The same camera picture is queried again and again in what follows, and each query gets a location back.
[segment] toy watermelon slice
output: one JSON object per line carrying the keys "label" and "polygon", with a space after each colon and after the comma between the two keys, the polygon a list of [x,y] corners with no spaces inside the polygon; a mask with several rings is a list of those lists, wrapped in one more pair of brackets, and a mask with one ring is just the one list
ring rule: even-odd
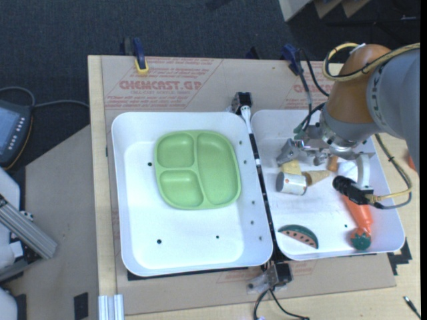
{"label": "toy watermelon slice", "polygon": [[294,238],[295,240],[309,245],[310,247],[319,248],[319,241],[313,231],[298,224],[284,225],[278,229],[280,233]]}

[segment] blue clamp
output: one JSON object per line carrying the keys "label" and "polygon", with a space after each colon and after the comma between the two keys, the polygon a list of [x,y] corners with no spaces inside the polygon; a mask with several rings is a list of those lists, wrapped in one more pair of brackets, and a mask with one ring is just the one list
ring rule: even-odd
{"label": "blue clamp", "polygon": [[299,55],[297,57],[298,50],[291,44],[286,44],[282,47],[282,59],[290,61],[289,68],[295,75],[303,73],[303,69],[300,65]]}
{"label": "blue clamp", "polygon": [[148,72],[148,64],[145,60],[144,50],[140,38],[133,38],[133,55],[135,58],[135,66],[140,74]]}

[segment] device screen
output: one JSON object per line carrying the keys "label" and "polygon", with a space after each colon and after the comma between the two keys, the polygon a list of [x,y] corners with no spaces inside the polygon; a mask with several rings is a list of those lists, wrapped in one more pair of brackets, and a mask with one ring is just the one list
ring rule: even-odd
{"label": "device screen", "polygon": [[15,111],[0,107],[0,155],[10,142],[10,136],[18,122],[19,114]]}

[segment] table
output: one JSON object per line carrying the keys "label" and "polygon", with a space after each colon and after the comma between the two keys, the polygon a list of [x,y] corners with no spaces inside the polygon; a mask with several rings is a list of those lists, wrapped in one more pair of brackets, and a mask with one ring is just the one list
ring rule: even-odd
{"label": "table", "polygon": [[[117,281],[115,277],[113,230],[111,226],[111,202],[109,199],[109,171],[107,157],[105,156],[107,137],[101,63],[102,56],[88,57],[98,279],[100,295],[115,295],[117,293]],[[263,64],[263,61],[258,61],[257,63],[259,67],[262,67]],[[403,300],[404,295],[409,296],[420,311],[419,177],[407,164],[405,143],[402,140],[389,136],[384,136],[384,138],[387,146],[393,151],[397,160],[409,172],[414,183],[411,204],[399,211],[411,250],[412,260],[408,265],[398,266],[396,287],[286,299],[282,303],[288,311],[307,315],[312,319],[360,319],[361,317],[363,319],[411,319],[411,317],[415,319],[415,314],[412,313]],[[402,182],[392,166],[387,165],[385,156],[380,155],[380,160],[384,172],[389,179],[390,189],[392,191],[401,190],[403,188]],[[126,319],[251,319],[253,307],[253,303],[238,303],[234,305],[132,315],[127,316]],[[266,319],[286,319],[273,301],[262,303],[258,314],[263,315]]]}

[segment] green divided tray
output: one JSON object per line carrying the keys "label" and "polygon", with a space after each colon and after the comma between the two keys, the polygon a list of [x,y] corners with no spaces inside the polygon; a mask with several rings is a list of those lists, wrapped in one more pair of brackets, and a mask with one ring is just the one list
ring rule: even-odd
{"label": "green divided tray", "polygon": [[230,141],[214,131],[176,131],[155,144],[157,185],[178,209],[215,209],[240,195],[240,173]]}

